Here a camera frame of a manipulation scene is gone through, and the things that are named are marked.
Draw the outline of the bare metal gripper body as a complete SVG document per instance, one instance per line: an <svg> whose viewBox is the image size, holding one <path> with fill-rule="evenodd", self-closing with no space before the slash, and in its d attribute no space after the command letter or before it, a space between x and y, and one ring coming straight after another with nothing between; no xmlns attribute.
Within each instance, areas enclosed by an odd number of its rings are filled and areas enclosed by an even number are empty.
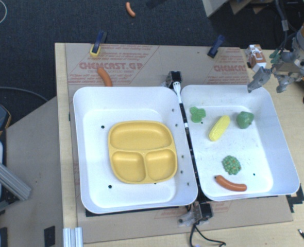
<svg viewBox="0 0 304 247"><path fill-rule="evenodd" d="M304 51L274 51L270 60L274 74L304 77Z"/></svg>

